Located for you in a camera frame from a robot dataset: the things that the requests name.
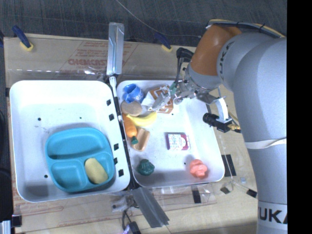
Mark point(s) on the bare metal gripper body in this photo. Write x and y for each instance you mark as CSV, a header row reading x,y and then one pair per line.
x,y
189,92

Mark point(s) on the blue divided plate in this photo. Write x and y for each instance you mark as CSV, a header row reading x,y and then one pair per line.
x,y
70,145

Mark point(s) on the yellow banana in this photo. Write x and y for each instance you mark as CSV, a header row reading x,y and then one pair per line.
x,y
143,121

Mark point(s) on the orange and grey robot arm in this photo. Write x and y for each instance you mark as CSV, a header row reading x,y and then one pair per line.
x,y
260,86

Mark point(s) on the brown cardboard board red print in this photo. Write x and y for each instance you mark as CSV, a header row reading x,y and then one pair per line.
x,y
63,55

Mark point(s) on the black cylinder on white bracket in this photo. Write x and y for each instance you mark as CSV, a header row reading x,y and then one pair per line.
x,y
214,120

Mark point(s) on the white plastic tray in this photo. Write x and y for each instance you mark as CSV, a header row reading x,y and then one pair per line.
x,y
170,169
61,101

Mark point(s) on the orange carrot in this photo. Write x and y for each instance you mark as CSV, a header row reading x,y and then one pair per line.
x,y
130,128

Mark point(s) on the green broccoli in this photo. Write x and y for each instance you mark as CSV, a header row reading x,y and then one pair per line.
x,y
145,167

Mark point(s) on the purple and white packet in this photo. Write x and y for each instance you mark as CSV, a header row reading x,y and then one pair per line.
x,y
178,141

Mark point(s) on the orange and white carton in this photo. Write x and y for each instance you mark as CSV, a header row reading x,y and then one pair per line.
x,y
167,108

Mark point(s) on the blue cup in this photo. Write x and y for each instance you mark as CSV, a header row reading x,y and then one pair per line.
x,y
132,93

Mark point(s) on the tan hot dog bun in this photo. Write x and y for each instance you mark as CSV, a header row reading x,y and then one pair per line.
x,y
142,140

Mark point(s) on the brown biscuit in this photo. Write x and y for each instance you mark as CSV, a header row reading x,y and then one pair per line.
x,y
131,108

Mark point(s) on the yellow toy potato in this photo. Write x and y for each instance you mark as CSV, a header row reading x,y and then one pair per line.
x,y
95,170

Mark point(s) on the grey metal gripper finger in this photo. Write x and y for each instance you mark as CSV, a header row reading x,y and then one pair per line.
x,y
158,103
165,95

